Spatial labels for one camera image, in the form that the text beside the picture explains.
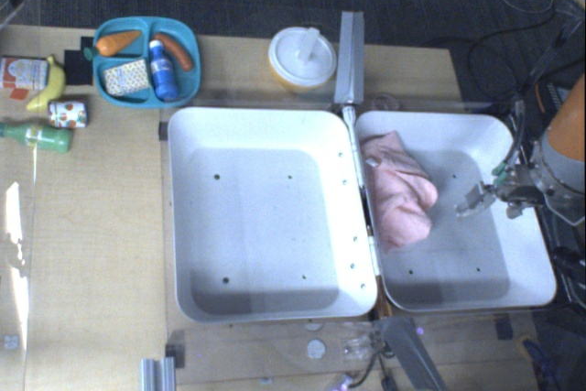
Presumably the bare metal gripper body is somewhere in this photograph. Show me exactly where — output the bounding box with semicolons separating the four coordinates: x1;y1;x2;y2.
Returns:
492;163;586;226

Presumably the white plastic tray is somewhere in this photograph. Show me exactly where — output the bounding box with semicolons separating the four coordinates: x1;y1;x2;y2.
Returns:
354;110;559;313
167;106;379;325

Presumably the pink cloth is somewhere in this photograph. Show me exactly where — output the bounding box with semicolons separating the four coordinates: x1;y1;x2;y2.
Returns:
360;130;440;255

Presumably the thin black and white rod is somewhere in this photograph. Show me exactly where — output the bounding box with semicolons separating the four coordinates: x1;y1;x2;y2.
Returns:
342;104;382;318

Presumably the yellow cup with white lid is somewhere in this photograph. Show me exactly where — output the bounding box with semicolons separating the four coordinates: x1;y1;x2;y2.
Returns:
267;26;339;94

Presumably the pale wood board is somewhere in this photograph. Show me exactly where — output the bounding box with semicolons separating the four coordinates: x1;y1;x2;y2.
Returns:
158;33;542;391

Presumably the blue divided plate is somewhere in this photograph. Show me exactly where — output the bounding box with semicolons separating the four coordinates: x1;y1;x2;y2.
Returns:
92;16;202;109

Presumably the brown sausage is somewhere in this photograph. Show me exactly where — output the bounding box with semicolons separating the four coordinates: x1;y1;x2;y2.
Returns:
153;31;194;73

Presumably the blue bottle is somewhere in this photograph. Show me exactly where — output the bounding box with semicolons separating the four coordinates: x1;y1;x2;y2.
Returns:
148;39;179;103

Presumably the yellow patterned carton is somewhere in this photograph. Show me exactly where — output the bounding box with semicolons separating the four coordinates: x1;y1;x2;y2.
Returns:
103;58;153;98

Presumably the orange carrot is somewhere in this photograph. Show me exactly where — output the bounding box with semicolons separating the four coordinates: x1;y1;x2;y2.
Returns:
95;29;143;58

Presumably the white can with orange print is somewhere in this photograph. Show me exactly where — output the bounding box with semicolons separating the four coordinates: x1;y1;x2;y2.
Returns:
47;99;89;130

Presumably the green bottle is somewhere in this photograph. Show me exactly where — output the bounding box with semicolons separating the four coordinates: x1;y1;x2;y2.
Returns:
0;122;74;155

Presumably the yellow banana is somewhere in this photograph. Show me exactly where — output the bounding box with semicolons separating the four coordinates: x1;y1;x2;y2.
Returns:
26;55;67;113

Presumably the white and orange carton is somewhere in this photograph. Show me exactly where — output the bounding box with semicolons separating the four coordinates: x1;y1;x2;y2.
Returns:
0;56;50;102

